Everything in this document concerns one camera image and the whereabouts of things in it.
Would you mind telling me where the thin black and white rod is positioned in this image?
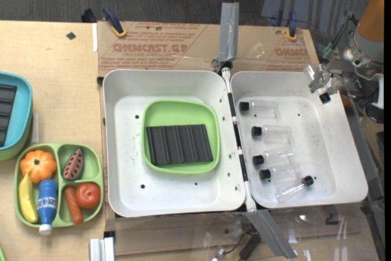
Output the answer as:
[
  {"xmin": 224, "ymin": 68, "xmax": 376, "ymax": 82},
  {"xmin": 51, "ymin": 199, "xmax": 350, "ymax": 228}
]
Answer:
[{"xmin": 220, "ymin": 67, "xmax": 257, "ymax": 213}]

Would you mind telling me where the green divided plate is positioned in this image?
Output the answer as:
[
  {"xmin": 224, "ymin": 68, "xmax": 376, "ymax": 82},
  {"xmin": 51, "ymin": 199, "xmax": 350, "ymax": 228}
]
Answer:
[{"xmin": 13, "ymin": 142, "xmax": 104, "ymax": 229}]

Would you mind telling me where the clear bottle with black cap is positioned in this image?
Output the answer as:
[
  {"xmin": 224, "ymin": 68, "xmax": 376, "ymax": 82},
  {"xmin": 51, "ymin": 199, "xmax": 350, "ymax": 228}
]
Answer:
[
  {"xmin": 252, "ymin": 148, "xmax": 296, "ymax": 167},
  {"xmin": 303, "ymin": 63, "xmax": 333, "ymax": 104},
  {"xmin": 274, "ymin": 175, "xmax": 315, "ymax": 204},
  {"xmin": 250, "ymin": 124, "xmax": 294, "ymax": 145},
  {"xmin": 239, "ymin": 100, "xmax": 280, "ymax": 119},
  {"xmin": 259, "ymin": 162, "xmax": 302, "ymax": 183}
]

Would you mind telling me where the black cylinder on white bracket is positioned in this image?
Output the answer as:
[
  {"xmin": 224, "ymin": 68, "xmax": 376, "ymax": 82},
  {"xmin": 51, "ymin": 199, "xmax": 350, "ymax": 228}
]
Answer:
[{"xmin": 356, "ymin": 72, "xmax": 385, "ymax": 124}]

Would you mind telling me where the yellow banana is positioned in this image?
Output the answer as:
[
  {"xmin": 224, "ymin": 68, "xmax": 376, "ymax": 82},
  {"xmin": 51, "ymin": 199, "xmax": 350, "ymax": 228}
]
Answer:
[{"xmin": 18, "ymin": 168, "xmax": 39, "ymax": 224}]

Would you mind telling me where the orange toy pumpkin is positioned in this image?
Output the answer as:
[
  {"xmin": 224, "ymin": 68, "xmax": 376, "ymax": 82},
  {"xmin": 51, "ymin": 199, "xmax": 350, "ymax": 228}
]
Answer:
[{"xmin": 19, "ymin": 149, "xmax": 58, "ymax": 185}]

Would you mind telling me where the blue bottle with white cap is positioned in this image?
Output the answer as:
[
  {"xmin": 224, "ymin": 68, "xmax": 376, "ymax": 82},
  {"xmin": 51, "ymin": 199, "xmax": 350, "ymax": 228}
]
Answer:
[{"xmin": 37, "ymin": 179, "xmax": 59, "ymax": 236}]

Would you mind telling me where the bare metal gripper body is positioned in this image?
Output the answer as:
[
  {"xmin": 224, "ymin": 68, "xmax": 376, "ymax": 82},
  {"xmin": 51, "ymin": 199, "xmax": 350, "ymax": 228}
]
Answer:
[{"xmin": 324, "ymin": 45, "xmax": 371, "ymax": 85}]

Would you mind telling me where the black ribbed plastic holder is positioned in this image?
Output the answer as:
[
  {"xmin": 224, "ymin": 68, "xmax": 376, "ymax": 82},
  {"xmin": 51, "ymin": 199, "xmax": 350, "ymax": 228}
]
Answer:
[
  {"xmin": 0, "ymin": 84, "xmax": 18, "ymax": 148},
  {"xmin": 145, "ymin": 123, "xmax": 214, "ymax": 167}
]

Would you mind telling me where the red watermelon slice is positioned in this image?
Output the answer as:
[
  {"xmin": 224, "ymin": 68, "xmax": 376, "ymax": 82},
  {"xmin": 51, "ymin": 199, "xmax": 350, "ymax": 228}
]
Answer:
[{"xmin": 62, "ymin": 147, "xmax": 86, "ymax": 182}]

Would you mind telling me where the white plastic tray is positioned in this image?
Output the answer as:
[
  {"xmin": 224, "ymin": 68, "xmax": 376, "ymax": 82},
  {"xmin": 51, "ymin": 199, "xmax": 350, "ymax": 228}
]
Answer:
[
  {"xmin": 229, "ymin": 70, "xmax": 369, "ymax": 210},
  {"xmin": 102, "ymin": 69, "xmax": 247, "ymax": 218}
]

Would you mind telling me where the orange sausage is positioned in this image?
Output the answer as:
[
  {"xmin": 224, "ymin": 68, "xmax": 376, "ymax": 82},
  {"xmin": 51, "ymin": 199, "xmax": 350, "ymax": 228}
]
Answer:
[{"xmin": 64, "ymin": 186, "xmax": 84, "ymax": 226}]

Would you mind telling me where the blue plate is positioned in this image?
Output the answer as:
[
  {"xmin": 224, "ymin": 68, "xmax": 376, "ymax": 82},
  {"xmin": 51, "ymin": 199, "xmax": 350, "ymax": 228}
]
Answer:
[{"xmin": 0, "ymin": 71, "xmax": 34, "ymax": 152}]

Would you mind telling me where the red tomato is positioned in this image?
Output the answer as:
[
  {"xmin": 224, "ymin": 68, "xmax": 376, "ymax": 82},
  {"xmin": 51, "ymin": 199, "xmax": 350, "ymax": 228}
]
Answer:
[{"xmin": 75, "ymin": 182, "xmax": 101, "ymax": 210}]

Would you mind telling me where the brown cardboard board red print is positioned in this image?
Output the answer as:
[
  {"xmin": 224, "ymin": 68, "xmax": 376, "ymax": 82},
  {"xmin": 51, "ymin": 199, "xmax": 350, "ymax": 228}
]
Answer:
[{"xmin": 96, "ymin": 20, "xmax": 361, "ymax": 256}]

